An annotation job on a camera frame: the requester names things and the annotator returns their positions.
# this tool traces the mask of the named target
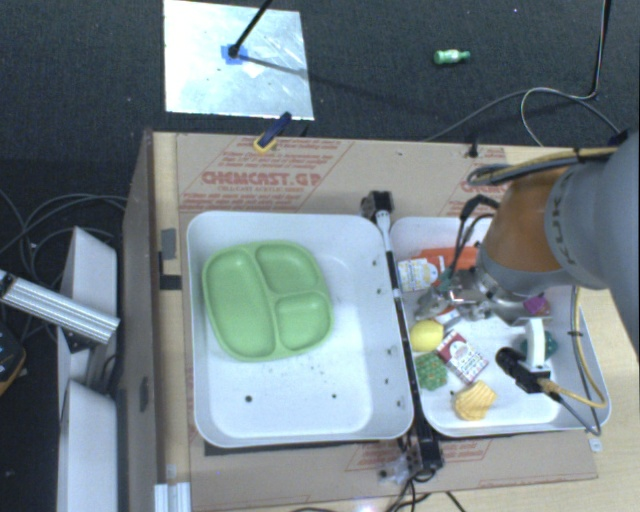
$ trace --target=tray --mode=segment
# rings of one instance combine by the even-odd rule
[[[484,238],[489,223],[478,223],[469,245]],[[416,256],[422,249],[452,247],[455,242],[459,221],[452,218],[407,217],[397,221],[391,231],[397,261]],[[413,313],[417,309],[418,298],[424,292],[403,294],[403,303],[409,327],[415,323]],[[584,388],[573,354],[569,327],[570,287],[551,288],[545,296],[552,306],[553,319],[545,325],[558,342],[557,352],[547,361],[551,367],[552,379],[562,387],[584,394]],[[563,407],[543,394],[526,394],[515,385],[495,363],[496,352],[510,346],[517,350],[524,340],[523,327],[509,327],[498,318],[477,322],[462,321],[454,329],[478,350],[489,365],[480,373],[483,380],[498,395],[485,419],[464,421],[458,418],[452,405],[452,394],[460,391],[465,384],[452,372],[448,372],[448,382],[434,391],[421,390],[421,403],[426,420],[437,431],[450,437],[474,437],[552,430],[583,429],[582,425]],[[608,396],[598,360],[593,351],[589,332],[582,319],[581,330],[586,360],[600,389]],[[571,401],[572,406],[583,418],[591,419],[587,406]],[[604,424],[610,415],[610,406],[598,409],[600,422]]]
[[[394,439],[413,407],[386,253],[378,229],[352,215],[205,212],[187,230],[194,415],[224,447]],[[244,362],[211,327],[207,260],[240,244],[285,240],[318,263],[333,307],[326,341],[293,357]]]
[[[287,241],[218,251],[202,271],[207,314],[218,342],[242,361],[301,354],[327,339],[333,325],[320,267]]]

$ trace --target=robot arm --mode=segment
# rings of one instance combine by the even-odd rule
[[[516,179],[477,263],[523,300],[562,284],[610,288],[638,353],[638,133],[607,162]]]

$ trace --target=white plastic tray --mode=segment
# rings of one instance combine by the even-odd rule
[[[242,362],[219,346],[201,271],[236,244],[306,247],[332,299],[330,338],[308,353]],[[392,439],[413,420],[385,250],[377,228],[347,215],[205,212],[188,227],[194,411],[202,437],[225,447]]]
[[[488,222],[481,221],[476,227],[469,245],[484,238]],[[391,231],[391,241],[397,261],[417,256],[422,249],[453,247],[459,221],[452,218],[404,218],[397,221]],[[423,292],[403,295],[409,327],[415,323],[414,312]],[[575,362],[570,331],[570,287],[558,287],[547,291],[546,297],[552,307],[553,319],[545,324],[558,342],[558,350],[548,361],[552,379],[562,387],[584,395],[584,389]],[[519,349],[524,339],[523,327],[508,327],[502,320],[491,318],[478,322],[460,322],[455,327],[467,341],[488,361],[489,366],[479,375],[498,395],[497,400],[484,420],[464,421],[453,409],[452,393],[463,389],[464,383],[452,372],[448,373],[447,385],[435,391],[421,390],[421,402],[427,421],[442,434],[451,437],[473,437],[550,430],[581,429],[582,425],[562,406],[543,394],[527,394],[516,386],[495,362],[496,352],[505,346]],[[589,332],[583,324],[582,338],[585,356],[594,379],[605,394],[606,386],[593,351]],[[591,411],[586,406],[571,400],[572,406],[587,421],[592,421]],[[607,421],[610,407],[598,410],[602,424]]]

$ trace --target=silver metal plate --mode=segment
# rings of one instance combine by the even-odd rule
[[[313,120],[300,14],[267,10],[240,50],[257,9],[165,0],[168,112]]]

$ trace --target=blue and yellow clamp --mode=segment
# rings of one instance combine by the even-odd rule
[[[253,149],[255,149],[261,155],[271,150],[276,145],[276,137],[282,133],[282,131],[291,122],[291,114],[285,112],[279,119],[273,122],[273,124],[267,128],[256,140],[253,141]]]

